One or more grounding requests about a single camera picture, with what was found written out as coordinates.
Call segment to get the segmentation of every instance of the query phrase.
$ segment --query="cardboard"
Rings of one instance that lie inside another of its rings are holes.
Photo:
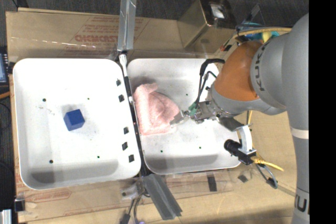
[[[108,38],[102,41],[103,38],[99,40],[99,36],[118,35],[118,16],[21,8],[19,12],[7,12],[6,22],[8,56],[13,63],[27,57],[115,56],[117,40]],[[98,35],[98,41],[87,37],[95,35]],[[227,59],[237,46],[234,39],[229,40],[229,44],[233,45],[229,52],[219,48],[209,57]],[[137,18],[134,48],[128,55],[129,60],[140,57],[202,57],[183,50],[175,20]],[[122,196],[122,190],[132,186],[136,179],[44,191],[30,189],[22,182],[11,75],[9,79],[16,194],[17,199],[26,202],[26,210],[18,213],[19,223],[106,223],[107,220],[119,223],[130,205],[130,199]],[[240,115],[237,119],[245,122],[246,115]],[[289,223],[296,189],[296,162],[287,114],[267,116],[254,112],[251,122],[255,148],[267,161],[285,169],[285,172],[272,170],[279,188],[274,190],[267,185],[253,165],[166,176],[165,180],[183,212],[180,219],[164,223],[219,223],[222,220],[227,223],[266,223],[256,222],[256,219]],[[215,177],[217,191],[211,192],[209,189],[209,174]],[[238,179],[241,175],[247,179],[246,183]],[[138,218],[147,222],[161,222],[150,198],[143,198],[140,202]]]

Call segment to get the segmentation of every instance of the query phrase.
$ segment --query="yellow cable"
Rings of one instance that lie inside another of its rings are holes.
[[[251,123],[251,118],[252,118],[252,110],[247,111],[247,124]],[[280,171],[284,171],[283,168],[281,168],[280,166],[267,162],[265,161],[265,159],[258,153],[256,152],[256,156],[251,157],[251,160],[255,163],[255,164],[265,164],[268,165],[270,167],[273,167],[275,169],[278,169]]]

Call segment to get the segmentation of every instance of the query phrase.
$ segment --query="white stripe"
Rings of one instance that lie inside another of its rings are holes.
[[[309,130],[299,130],[291,127],[290,131],[292,132],[292,135],[297,138],[309,139]]]

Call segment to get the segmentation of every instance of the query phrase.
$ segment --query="folded towel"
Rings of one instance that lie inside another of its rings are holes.
[[[155,92],[157,88],[156,83],[143,84],[133,94],[139,129],[143,135],[168,132],[170,121],[180,111],[172,100]]]

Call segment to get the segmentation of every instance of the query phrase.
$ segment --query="pink cloth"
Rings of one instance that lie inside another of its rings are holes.
[[[143,84],[133,94],[139,129],[143,135],[168,132],[170,121],[180,111],[172,100],[155,92],[157,88],[156,83]]]

